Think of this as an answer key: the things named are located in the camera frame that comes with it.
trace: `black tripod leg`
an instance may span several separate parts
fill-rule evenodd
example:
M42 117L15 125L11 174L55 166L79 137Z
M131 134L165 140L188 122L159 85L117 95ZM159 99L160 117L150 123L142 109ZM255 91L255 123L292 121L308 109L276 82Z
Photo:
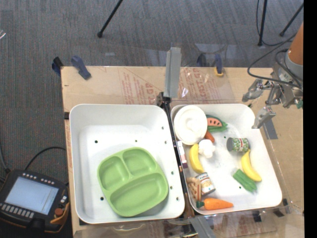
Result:
M262 23L261 23L261 30L260 30L260 39L259 39L258 46L262 46L262 37L263 37L263 29L264 29L264 22L265 22L266 5L267 5L267 0L264 0Z
M108 26L108 24L110 23L110 20L112 19L113 15L115 14L115 12L118 10L120 4L122 3L123 0L119 0L117 5L115 6L115 8L113 9L112 13L110 14L109 18L107 19L107 21L105 22L104 26L102 27L102 29L100 30L100 32L98 32L97 36L99 38L101 38L103 36L103 32L106 29L106 27Z
M300 11L303 9L304 3L302 3L301 7L297 10L297 12L294 14L294 16L291 18L291 20L288 22L288 24L285 26L282 32L280 32L280 36L284 36L284 33L286 32L287 28L293 23L294 19L300 13Z

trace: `screen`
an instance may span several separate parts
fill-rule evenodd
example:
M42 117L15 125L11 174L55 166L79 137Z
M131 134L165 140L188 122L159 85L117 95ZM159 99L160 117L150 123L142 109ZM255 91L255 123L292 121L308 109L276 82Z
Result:
M53 186L18 177L5 202L47 215L57 192Z

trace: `gray carpet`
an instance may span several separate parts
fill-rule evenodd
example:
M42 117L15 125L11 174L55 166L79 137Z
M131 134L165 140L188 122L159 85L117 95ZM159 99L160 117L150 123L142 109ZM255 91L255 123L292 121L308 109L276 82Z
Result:
M0 39L0 144L8 168L23 169L47 147L65 147L55 57L64 65L78 55L86 65L165 66L166 52L180 47L182 66L196 66L203 53L205 65L220 54L223 67L248 67L304 20L302 9L281 37L304 0L267 0L259 46L264 0L124 0L98 38L117 1L0 0L0 30L6 33ZM253 67L272 67L274 54ZM29 170L67 182L65 151L48 150ZM0 222L0 238L23 237L36 236ZM70 218L60 233L39 237L72 237Z

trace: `white plastic tray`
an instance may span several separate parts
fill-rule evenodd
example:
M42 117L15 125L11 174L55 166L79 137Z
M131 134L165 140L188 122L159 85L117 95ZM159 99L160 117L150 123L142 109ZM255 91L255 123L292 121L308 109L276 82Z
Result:
M177 111L183 106L184 105L178 105L172 109L172 120L174 120ZM196 106L200 107L206 115L218 117L228 124L227 130L212 133L215 138L214 145L216 146L213 156L208 159L199 155L204 170L208 173L216 188L215 192L205 197L214 197L229 201L234 204L234 207L219 210L198 209L195 200L191 196L191 192L189 192L192 207L200 214L212 215L270 208L280 204L282 200L281 188L260 129L252 129L255 120L253 111L243 104L210 104ZM229 137L248 139L251 149L251 164L262 177L262 181L257 182L257 192L251 193L247 191L232 177L235 169L240 168L242 170L241 157L243 152L229 152L227 150L226 143ZM188 156L190 146L183 146L188 163L188 168L184 169L184 175L185 177L194 177L198 174L193 171L190 166Z
M169 124L163 109L154 105L80 104L70 112L75 209L89 224L172 219L185 201ZM99 163L130 147L148 150L162 168L169 192L163 202L134 217L117 215L97 178Z

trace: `green can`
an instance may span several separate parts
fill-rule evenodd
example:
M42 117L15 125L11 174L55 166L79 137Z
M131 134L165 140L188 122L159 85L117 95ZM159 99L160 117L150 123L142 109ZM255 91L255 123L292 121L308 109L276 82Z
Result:
M228 151L246 152L250 148L247 138L230 137L227 140Z

